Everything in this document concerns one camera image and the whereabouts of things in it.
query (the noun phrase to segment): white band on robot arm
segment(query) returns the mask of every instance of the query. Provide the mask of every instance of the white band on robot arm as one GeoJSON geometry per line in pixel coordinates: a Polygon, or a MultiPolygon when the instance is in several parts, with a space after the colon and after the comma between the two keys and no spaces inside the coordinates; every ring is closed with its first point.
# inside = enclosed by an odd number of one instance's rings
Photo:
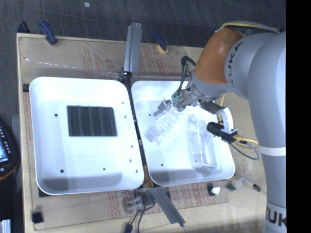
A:
{"type": "Polygon", "coordinates": [[[259,151],[262,154],[270,156],[286,156],[286,147],[283,148],[267,148],[259,146],[259,151]]]}

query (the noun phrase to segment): black device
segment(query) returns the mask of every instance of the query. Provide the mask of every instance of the black device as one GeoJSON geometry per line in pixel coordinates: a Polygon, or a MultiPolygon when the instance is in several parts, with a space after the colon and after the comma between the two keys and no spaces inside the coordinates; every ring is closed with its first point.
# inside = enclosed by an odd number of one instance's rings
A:
{"type": "Polygon", "coordinates": [[[8,130],[0,122],[0,181],[18,166],[18,151],[8,130]]]}

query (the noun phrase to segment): plastic bottle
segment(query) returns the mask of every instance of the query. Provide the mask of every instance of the plastic bottle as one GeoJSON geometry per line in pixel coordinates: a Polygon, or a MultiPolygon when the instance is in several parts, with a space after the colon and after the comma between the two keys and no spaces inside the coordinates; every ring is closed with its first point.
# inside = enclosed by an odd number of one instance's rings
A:
{"type": "Polygon", "coordinates": [[[198,172],[210,172],[217,166],[213,136],[206,130],[206,123],[200,120],[194,126],[191,136],[192,164],[198,172]]]}

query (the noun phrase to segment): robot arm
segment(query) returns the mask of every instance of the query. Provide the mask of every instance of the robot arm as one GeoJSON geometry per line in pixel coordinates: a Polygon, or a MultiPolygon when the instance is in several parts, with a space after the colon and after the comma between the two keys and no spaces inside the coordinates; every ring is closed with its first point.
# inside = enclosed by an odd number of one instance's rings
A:
{"type": "Polygon", "coordinates": [[[188,105],[207,109],[230,91],[249,100],[267,182],[264,232],[284,233],[286,32],[264,29],[269,32],[247,36],[234,29],[218,30],[204,47],[187,87],[172,98],[179,111],[188,105]]]}

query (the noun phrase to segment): dark gray carpet floor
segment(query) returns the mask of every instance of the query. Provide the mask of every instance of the dark gray carpet floor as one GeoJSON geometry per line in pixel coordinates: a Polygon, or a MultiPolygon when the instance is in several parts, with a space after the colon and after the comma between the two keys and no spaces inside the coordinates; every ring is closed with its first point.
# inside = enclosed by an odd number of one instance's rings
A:
{"type": "Polygon", "coordinates": [[[22,21],[35,33],[46,20],[55,35],[120,41],[138,22],[143,42],[152,42],[158,31],[168,45],[203,47],[229,21],[285,29],[286,0],[0,0],[0,15],[0,120],[11,129],[18,113],[16,33],[22,21]]]}

